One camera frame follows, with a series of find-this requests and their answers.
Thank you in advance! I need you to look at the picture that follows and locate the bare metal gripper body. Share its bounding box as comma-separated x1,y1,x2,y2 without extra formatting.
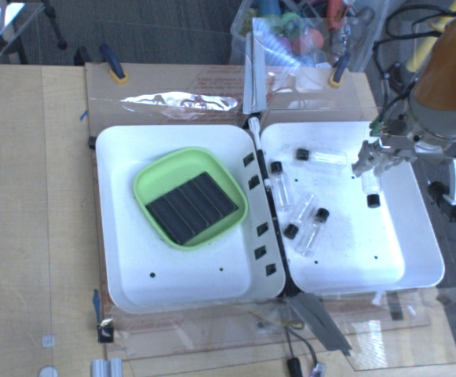
375,118,423,163

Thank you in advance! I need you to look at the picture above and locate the clear bottle with black cap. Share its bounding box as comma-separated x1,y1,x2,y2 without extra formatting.
360,169,382,209
269,161,294,212
295,148,348,176
294,207,330,258
283,192,319,240

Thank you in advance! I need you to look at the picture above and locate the white plastic tray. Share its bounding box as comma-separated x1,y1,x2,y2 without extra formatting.
95,123,287,314
258,120,446,295

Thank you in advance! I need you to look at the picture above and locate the clear storage bin with toys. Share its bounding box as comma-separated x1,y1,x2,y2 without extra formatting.
229,0,393,73

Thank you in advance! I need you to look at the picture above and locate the black ribbed rectangular tray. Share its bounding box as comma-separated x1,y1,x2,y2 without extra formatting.
144,171,239,247

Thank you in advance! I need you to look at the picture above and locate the green square plate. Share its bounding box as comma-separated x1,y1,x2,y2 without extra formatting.
133,146,249,251

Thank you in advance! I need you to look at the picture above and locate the brown cardboard board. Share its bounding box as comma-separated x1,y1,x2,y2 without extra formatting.
84,61,435,361

